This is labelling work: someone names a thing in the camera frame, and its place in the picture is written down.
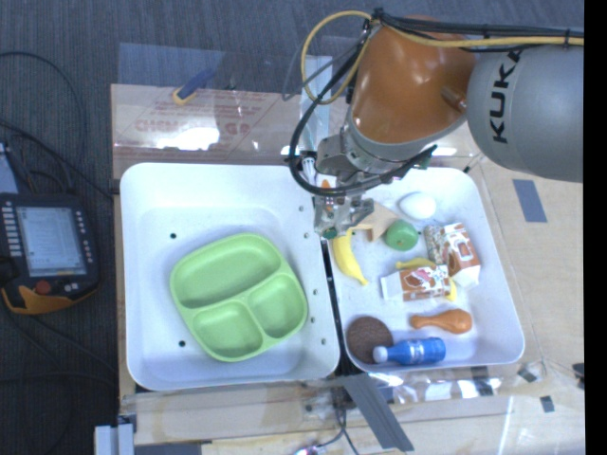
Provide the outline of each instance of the white egg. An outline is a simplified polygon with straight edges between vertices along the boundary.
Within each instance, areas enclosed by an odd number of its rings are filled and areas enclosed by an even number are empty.
[[[416,221],[430,219],[436,212],[436,201],[425,192],[412,192],[405,195],[398,206],[400,210]]]

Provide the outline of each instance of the milk carton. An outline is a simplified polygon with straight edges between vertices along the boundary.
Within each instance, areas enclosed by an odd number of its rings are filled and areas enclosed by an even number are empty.
[[[426,226],[424,238],[429,258],[436,264],[445,264],[457,284],[472,288],[479,283],[481,263],[462,223]]]
[[[446,297],[451,292],[447,267],[443,264],[404,268],[380,279],[384,299],[405,301]]]

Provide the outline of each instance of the water bottle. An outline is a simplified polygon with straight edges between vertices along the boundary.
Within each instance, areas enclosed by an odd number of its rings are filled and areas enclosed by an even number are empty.
[[[445,358],[446,352],[445,342],[440,337],[412,338],[392,347],[375,347],[373,359],[377,364],[390,360],[403,366],[413,366],[440,362]]]

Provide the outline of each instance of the green divided plate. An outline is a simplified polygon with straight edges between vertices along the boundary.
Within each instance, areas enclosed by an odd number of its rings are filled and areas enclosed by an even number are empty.
[[[177,262],[171,294],[181,317],[212,357],[234,362],[258,355],[299,331],[304,290],[264,236],[240,233]]]

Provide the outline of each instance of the cable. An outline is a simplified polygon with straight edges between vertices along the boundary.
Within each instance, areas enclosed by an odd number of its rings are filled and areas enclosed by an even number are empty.
[[[8,307],[3,302],[2,302],[2,305],[3,305],[4,312],[7,314],[7,319],[9,319],[9,322],[12,325],[12,327],[21,335],[21,337],[23,339],[25,339],[29,344],[31,344],[38,351],[40,351],[45,357],[47,357],[48,359],[50,359],[50,361],[52,362],[52,364],[55,366],[56,369],[60,370],[61,369],[61,365],[59,364],[59,361],[55,358],[55,356],[52,355],[35,338],[33,338],[30,334],[28,334],[25,330],[23,330],[21,328],[21,326],[14,320],[14,318],[12,318],[11,312],[9,311]],[[28,375],[26,374],[26,360],[27,360],[27,358],[28,358],[28,346],[26,345],[26,351],[25,351],[25,353],[23,355],[23,358],[22,358],[21,372],[20,372],[20,374],[18,376],[18,382],[19,382],[20,393],[21,393],[22,399],[21,399],[21,402],[18,403],[17,411],[19,413],[19,417],[21,418],[21,424],[20,424],[20,426],[21,426],[22,430],[24,431],[24,433],[22,434],[22,436],[24,437],[24,440],[26,441],[26,447],[28,448],[28,452],[29,453],[33,453],[33,448],[31,446],[31,439],[29,437],[28,430],[26,429],[26,427],[28,425],[28,419],[26,417],[26,415],[27,415],[26,414],[27,403],[25,402],[25,399],[24,399],[24,396],[25,396],[25,382],[26,382],[26,379],[28,378]],[[52,443],[52,445],[50,446],[50,448],[48,450],[46,450],[45,453],[50,453],[62,441],[62,439],[64,438],[65,434],[67,433],[67,429],[69,428],[69,420],[73,416],[75,397],[74,397],[73,387],[68,382],[67,378],[65,379],[65,386],[67,388],[67,391],[69,393],[69,398],[70,398],[69,411],[67,413],[67,420],[68,420],[68,422],[64,425],[64,427],[61,430],[61,433],[59,434],[59,436],[57,437],[57,439]]]
[[[514,46],[544,46],[544,45],[563,45],[563,46],[583,46],[584,38],[583,32],[579,32],[571,29],[555,29],[549,27],[517,27],[517,26],[488,26],[488,25],[466,25],[466,24],[450,24],[442,23],[431,20],[420,20],[420,19],[408,19],[408,18],[397,18],[392,15],[385,13],[382,9],[376,9],[373,15],[359,10],[345,10],[337,13],[333,13],[324,19],[322,19],[307,35],[303,43],[302,55],[301,55],[301,71],[302,79],[305,83],[303,89],[307,96],[314,100],[316,97],[310,90],[308,84],[308,78],[305,76],[305,56],[310,44],[316,34],[327,24],[333,22],[342,17],[357,16],[362,17],[366,20],[367,26],[384,26],[390,30],[396,32],[398,35],[405,39],[409,39],[418,44],[424,46],[435,46],[435,47],[453,47],[460,49],[471,49],[474,47],[481,47],[481,49],[475,49],[479,52],[504,52],[506,50],[512,50]],[[437,39],[430,35],[420,32],[434,32],[434,33],[449,33],[449,34],[475,34],[483,35],[483,39]],[[490,34],[495,35],[506,35],[507,37],[489,37]],[[356,74],[360,60],[366,48],[365,46],[359,54],[359,58],[354,63],[348,76],[344,80],[340,89],[329,99],[321,100],[319,104],[330,104],[336,100],[343,90],[347,87],[350,81]]]
[[[340,426],[340,431],[338,432],[338,434],[335,437],[333,437],[331,440],[329,440],[328,442],[324,442],[323,444],[315,445],[314,448],[325,448],[329,445],[336,443],[338,440],[341,439],[341,437],[345,437],[346,441],[348,442],[348,445],[350,446],[350,448],[352,449],[354,454],[359,455],[359,452],[357,451],[356,447],[354,446],[354,443],[352,442],[352,439],[350,438],[350,435],[348,434],[348,432],[346,430],[346,409],[345,408],[339,408],[339,409],[336,408],[335,417],[337,418],[338,425]]]
[[[88,355],[89,357],[97,360],[98,362],[100,362],[103,366],[105,366],[107,368],[107,370],[114,374],[114,375],[118,375],[118,371],[116,371],[108,362],[106,362],[105,360],[103,360],[101,357],[99,357],[98,355],[96,355],[95,353],[93,353],[92,351],[89,351],[88,349],[86,349],[85,347],[83,347],[81,344],[79,344],[78,342],[76,342],[75,340],[71,339],[70,337],[68,337],[66,334],[58,331],[57,329],[55,329],[54,327],[51,327],[50,325],[48,325],[47,323],[42,322],[39,318],[35,318],[32,317],[32,320],[34,320],[36,323],[38,323],[39,325],[42,325],[44,328],[46,328],[48,331],[52,332],[55,336],[58,336],[60,338],[62,338],[65,342],[67,342],[69,345],[71,345],[72,347],[75,347],[76,349],[78,349],[79,351],[85,353],[86,355]]]
[[[35,180],[33,179],[33,175],[45,176],[46,178],[55,182],[63,193],[71,193],[70,185],[72,182],[71,176],[69,175],[69,171],[64,167],[62,160],[53,154],[50,154],[48,151],[44,150],[62,169],[62,173],[64,175],[64,180],[61,180],[58,176],[55,176],[49,172],[42,171],[34,171],[30,170],[26,165],[26,154],[23,145],[17,146],[14,139],[18,138],[20,140],[29,140],[32,141],[28,136],[24,135],[15,135],[6,138],[7,148],[6,148],[6,156],[9,160],[11,168],[14,173],[16,173],[21,180],[26,183],[29,189],[33,193],[38,193],[38,187],[36,186]]]
[[[308,84],[311,78],[308,79],[305,75],[305,56],[310,44],[316,34],[327,24],[342,17],[357,16],[365,19],[365,27],[359,41],[357,50],[348,59],[338,72],[332,77],[324,89],[318,96],[314,96]],[[299,174],[298,163],[295,158],[295,150],[299,144],[299,140],[304,131],[306,123],[309,121],[312,113],[318,105],[330,104],[336,100],[343,90],[349,85],[350,81],[356,75],[360,61],[364,55],[364,51],[369,44],[369,39],[373,33],[372,27],[378,26],[387,27],[399,36],[409,39],[424,46],[435,46],[445,48],[459,48],[468,52],[506,52],[511,50],[520,50],[530,46],[544,45],[561,45],[561,46],[583,46],[584,34],[583,31],[567,29],[557,29],[549,27],[520,27],[520,26],[489,26],[489,25],[466,25],[466,24],[451,24],[436,22],[434,20],[420,20],[397,18],[389,15],[383,9],[376,9],[374,14],[358,11],[346,10],[334,13],[322,19],[307,35],[303,42],[301,55],[301,72],[303,79],[303,89],[307,96],[312,100],[312,104],[296,126],[289,146],[288,165],[291,174],[295,181],[306,191],[315,195],[321,196],[344,196],[352,191],[367,191],[379,184],[388,183],[395,176],[403,176],[410,168],[419,165],[424,160],[427,160],[432,155],[435,146],[422,151],[415,157],[407,160],[401,167],[394,171],[376,175],[358,184],[348,186],[340,186],[333,189],[320,188],[310,184]],[[482,35],[482,39],[454,39],[452,37],[446,39],[438,39],[429,33],[439,34],[475,34]],[[339,90],[328,100],[323,100],[322,97],[328,92],[338,80],[347,72]]]
[[[404,174],[407,173],[411,168],[429,159],[432,152],[436,149],[436,145],[433,145],[431,148],[420,152],[418,155],[414,156],[397,169],[388,171],[387,173],[375,175],[354,185],[339,186],[336,188],[323,188],[310,184],[300,175],[297,168],[298,161],[297,157],[295,156],[295,151],[302,136],[302,132],[304,131],[304,127],[312,116],[312,113],[314,113],[316,107],[322,103],[322,97],[324,94],[327,93],[346,72],[348,72],[348,69],[351,69],[353,65],[359,62],[360,53],[366,45],[366,42],[367,40],[365,40],[364,43],[359,46],[359,50],[350,56],[350,58],[340,67],[340,69],[338,69],[321,93],[313,100],[297,124],[291,138],[287,159],[291,175],[302,188],[315,195],[321,195],[324,197],[343,197],[349,192],[353,191],[368,191],[379,184],[390,182],[395,176],[404,176]]]
[[[565,41],[562,37],[542,37],[542,36],[519,36],[519,37],[492,37],[490,39],[463,39],[463,40],[445,40],[432,39],[430,37],[419,37],[411,32],[404,32],[394,27],[388,27],[390,30],[401,35],[405,39],[423,44],[424,46],[434,47],[477,47],[477,46],[515,46],[515,45],[564,45]],[[571,46],[583,46],[584,40],[580,37],[572,37],[567,44]]]
[[[76,103],[77,114],[78,114],[79,122],[81,123],[82,129],[83,129],[83,132],[87,133],[88,122],[86,120],[86,115],[84,113],[84,107],[83,107],[81,97],[78,94],[78,92],[76,91],[76,87],[74,86],[73,82],[69,79],[67,74],[54,62],[50,61],[49,59],[47,59],[43,56],[35,54],[33,52],[20,51],[20,50],[0,52],[0,59],[7,58],[7,57],[14,57],[14,56],[27,57],[30,59],[40,61],[41,63],[44,63],[44,64],[50,66],[53,70],[55,70],[59,74],[59,76],[66,83],[66,85],[69,89],[69,92],[72,95],[72,97]],[[100,193],[107,199],[113,201],[112,194],[108,193],[107,191],[104,191],[102,188],[97,186],[94,182],[92,182],[90,179],[88,179],[77,166],[75,166],[75,165],[71,164],[69,161],[65,160],[63,157],[61,157],[59,154],[57,154],[54,150],[52,150],[50,147],[48,147],[42,140],[40,140],[33,134],[27,132],[26,130],[22,129],[20,126],[12,123],[11,121],[9,121],[8,119],[3,118],[3,117],[0,117],[0,126],[7,128],[9,130],[12,130],[13,132],[16,132],[17,134],[19,134],[20,136],[25,137],[26,139],[29,139],[30,141],[33,141],[34,143],[36,143],[37,145],[42,147],[42,149],[45,150],[48,154],[53,156],[53,158],[55,158],[60,163],[60,167],[62,168],[62,170],[64,172],[65,179],[67,181],[68,191],[72,192],[74,190],[73,178],[71,177],[71,174],[69,173],[69,170],[71,170],[76,175],[78,175],[80,178],[82,178],[93,189],[95,189],[98,193]]]
[[[302,57],[301,57],[301,70],[302,70],[303,82],[307,82],[307,78],[305,77],[305,56],[307,55],[307,49],[310,47],[310,43],[312,42],[312,40],[314,39],[316,34],[330,22],[333,22],[334,20],[337,20],[341,17],[352,17],[352,16],[362,17],[367,21],[370,21],[372,18],[370,14],[363,12],[363,11],[358,11],[358,10],[339,11],[337,13],[334,13],[334,14],[329,15],[328,17],[325,17],[324,19],[322,19],[317,25],[314,26],[312,31],[308,34],[305,41],[303,42]],[[331,98],[329,98],[328,100],[325,100],[325,101],[321,100],[319,102],[319,104],[330,104],[333,101],[335,101],[340,96],[340,94],[343,92],[343,90],[347,87],[347,85],[350,83],[352,78],[354,78],[354,75],[359,67],[360,59],[362,59],[362,56],[364,54],[364,49],[366,47],[367,39],[365,39],[364,42],[365,42],[365,45],[360,50],[357,61],[351,67],[350,72],[349,72],[348,76],[345,78],[343,84],[340,86],[340,89],[338,91],[336,91],[336,93]],[[310,88],[307,84],[303,87],[303,89],[305,90],[305,93],[311,100],[316,99],[316,97],[314,96],[314,94],[312,93],[312,91],[310,90]]]
[[[339,54],[338,56],[336,56],[333,59],[331,59],[328,63],[323,64],[321,67],[319,67],[318,70],[316,70],[313,74],[311,74],[304,81],[302,81],[302,83],[300,84],[300,87],[306,87],[308,84],[310,84],[312,81],[314,81],[316,79],[316,77],[319,76],[324,71],[324,69],[326,69],[330,65],[333,65],[339,59],[345,57],[348,53],[353,52],[357,48],[358,45],[359,45],[359,42],[356,42],[355,44],[350,45],[350,47],[348,47],[347,49],[345,49],[341,54]],[[283,91],[282,91],[283,101],[289,101],[291,98],[297,96],[297,92],[294,92],[294,93],[291,93],[291,94],[288,95],[286,93],[286,85],[287,85],[288,80],[289,80],[289,78],[291,76],[291,73],[293,72],[293,65],[295,64],[296,58],[297,58],[298,54],[300,54],[300,52],[301,52],[300,48],[302,48],[301,45],[298,47],[296,53],[293,54],[293,58],[291,59],[289,67],[288,67],[288,69],[286,71],[286,76],[285,76],[285,81],[284,81],[284,84],[283,84]]]

